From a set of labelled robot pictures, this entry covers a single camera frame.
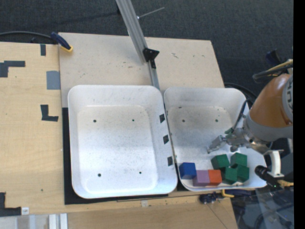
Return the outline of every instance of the blue and yellow clamp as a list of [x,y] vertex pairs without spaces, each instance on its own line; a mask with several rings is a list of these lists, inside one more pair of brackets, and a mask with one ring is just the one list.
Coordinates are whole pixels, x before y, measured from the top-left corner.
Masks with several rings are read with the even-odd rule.
[[66,40],[64,40],[59,34],[52,32],[51,33],[51,38],[55,41],[57,41],[60,45],[61,48],[64,49],[67,52],[72,52],[73,47],[69,45]]

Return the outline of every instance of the wooden table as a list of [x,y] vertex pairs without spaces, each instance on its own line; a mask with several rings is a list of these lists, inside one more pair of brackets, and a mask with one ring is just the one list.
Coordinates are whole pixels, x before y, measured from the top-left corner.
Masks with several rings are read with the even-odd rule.
[[[120,45],[121,40],[127,43],[127,54],[122,55],[128,55],[129,59],[126,58],[124,62],[136,60],[136,52],[130,49],[133,47],[128,37],[63,35],[74,46],[74,55],[80,52],[77,46],[84,39],[94,38],[95,42],[87,47],[88,50],[94,50],[98,42],[116,38]],[[156,59],[161,91],[170,86],[224,86],[210,41],[147,38],[147,42],[149,47],[161,51]],[[0,192],[6,192],[7,208],[28,207],[31,214],[70,213],[69,226],[72,228],[81,228],[77,225],[91,220],[89,218],[97,214],[101,215],[98,216],[101,220],[111,216],[117,220],[117,213],[121,213],[125,219],[142,213],[147,219],[160,216],[163,218],[157,219],[160,223],[165,223],[165,215],[177,221],[180,214],[185,214],[185,218],[194,223],[194,219],[189,217],[191,211],[194,211],[193,216],[198,219],[198,225],[208,221],[215,225],[214,228],[236,228],[230,200],[202,205],[198,201],[198,194],[202,193],[188,191],[174,191],[168,198],[149,199],[145,202],[146,208],[142,208],[141,200],[64,205],[62,94],[60,90],[47,89],[46,72],[59,71],[59,62],[67,60],[67,57],[75,62],[80,57],[71,58],[57,45],[46,45],[46,56],[41,56],[39,44],[27,43],[0,42],[0,52],[0,62],[26,62],[25,67],[9,67],[8,77],[0,78]],[[104,60],[114,62],[113,58]],[[131,69],[128,64],[122,67]],[[149,77],[144,81],[124,84],[150,84],[148,80]],[[105,78],[105,84],[109,84],[109,77]],[[58,116],[57,122],[41,120],[41,104],[49,105],[49,115]],[[117,225],[123,225],[123,222],[118,221]]]

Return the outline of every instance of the green cube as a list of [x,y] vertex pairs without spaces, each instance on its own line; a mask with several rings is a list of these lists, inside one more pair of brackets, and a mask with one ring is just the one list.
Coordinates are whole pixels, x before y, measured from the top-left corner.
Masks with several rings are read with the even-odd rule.
[[232,185],[237,182],[237,169],[226,167],[222,170],[221,176],[223,178],[223,183]]
[[249,168],[246,166],[238,165],[237,170],[237,181],[245,182],[249,179]]
[[238,165],[247,166],[247,155],[235,153],[231,156],[231,167],[236,168]]
[[224,169],[230,166],[230,162],[227,155],[217,155],[211,159],[214,170]]

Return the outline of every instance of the orange block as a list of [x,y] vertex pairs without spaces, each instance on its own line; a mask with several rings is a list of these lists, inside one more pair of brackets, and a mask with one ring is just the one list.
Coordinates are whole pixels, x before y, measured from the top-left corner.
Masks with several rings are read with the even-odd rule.
[[208,170],[209,171],[209,178],[210,178],[210,186],[217,186],[222,183],[223,179],[221,177],[220,170]]

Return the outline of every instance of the gray tape square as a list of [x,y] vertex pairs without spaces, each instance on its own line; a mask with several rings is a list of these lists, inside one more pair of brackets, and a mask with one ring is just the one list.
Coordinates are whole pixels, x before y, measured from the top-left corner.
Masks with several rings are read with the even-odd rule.
[[47,71],[47,89],[60,90],[61,78],[59,71]]

